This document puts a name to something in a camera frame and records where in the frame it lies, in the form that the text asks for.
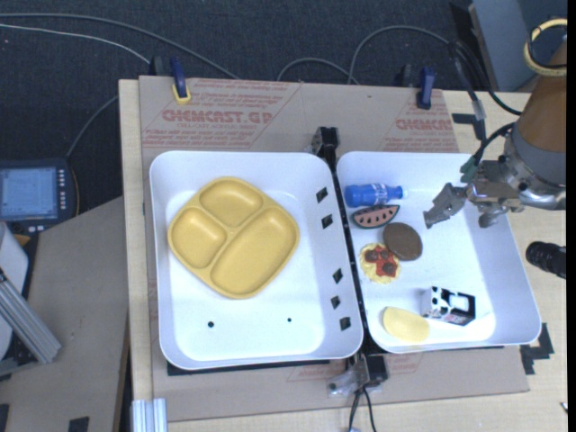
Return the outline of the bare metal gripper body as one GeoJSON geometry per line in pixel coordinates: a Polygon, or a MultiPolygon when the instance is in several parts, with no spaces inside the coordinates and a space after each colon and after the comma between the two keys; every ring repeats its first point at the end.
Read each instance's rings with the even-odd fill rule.
{"type": "Polygon", "coordinates": [[[467,198],[481,212],[521,212],[526,207],[546,211],[566,209],[566,189],[534,173],[523,162],[483,160],[466,187],[467,198]]]}

